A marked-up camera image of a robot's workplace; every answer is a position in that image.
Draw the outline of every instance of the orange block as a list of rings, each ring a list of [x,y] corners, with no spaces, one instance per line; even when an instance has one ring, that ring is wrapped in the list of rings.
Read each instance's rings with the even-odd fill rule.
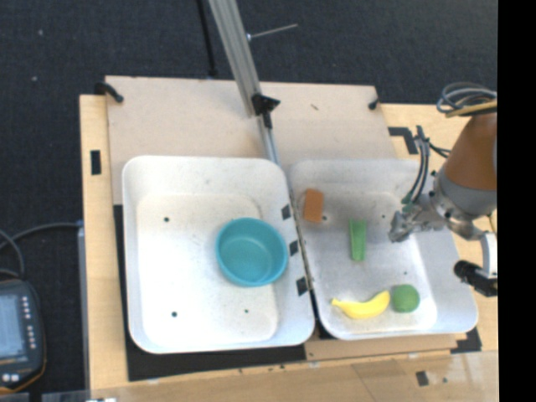
[[[303,207],[303,218],[309,222],[322,222],[322,211],[324,207],[324,194],[316,189],[308,189],[305,192],[305,205]]]

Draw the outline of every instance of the green ball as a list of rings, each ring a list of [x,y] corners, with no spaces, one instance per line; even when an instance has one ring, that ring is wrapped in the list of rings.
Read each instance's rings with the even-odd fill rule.
[[[396,312],[413,312],[420,304],[419,292],[412,285],[396,286],[391,298]]]

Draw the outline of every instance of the tray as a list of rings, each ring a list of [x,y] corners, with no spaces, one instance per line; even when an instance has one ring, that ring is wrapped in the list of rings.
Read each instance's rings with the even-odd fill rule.
[[[471,288],[453,273],[459,258],[448,229],[413,234],[402,243],[388,238],[390,220],[417,170],[417,162],[399,159],[311,160],[290,170],[319,317],[336,338],[467,332],[477,323]],[[308,188],[324,194],[321,223],[302,218]],[[361,262],[351,259],[350,219],[367,222]],[[412,313],[389,306],[377,317],[354,320],[330,304],[333,298],[364,302],[405,283],[420,293],[420,306]]]
[[[305,342],[311,299],[287,182],[256,158],[135,157],[123,169],[126,293],[132,339],[149,353],[269,348]],[[219,229],[253,217],[289,245],[278,281],[239,287],[215,257]]]

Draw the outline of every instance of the device screen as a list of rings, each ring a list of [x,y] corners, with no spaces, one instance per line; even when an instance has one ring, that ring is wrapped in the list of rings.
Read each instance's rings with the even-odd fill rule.
[[[17,295],[0,296],[0,358],[11,358],[24,354],[18,304]]]

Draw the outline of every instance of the teal bowl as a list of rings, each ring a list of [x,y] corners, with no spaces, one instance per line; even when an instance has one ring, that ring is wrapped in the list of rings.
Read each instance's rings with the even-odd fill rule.
[[[263,286],[286,269],[288,252],[283,237],[263,220],[241,218],[218,233],[216,257],[229,281],[239,286]]]

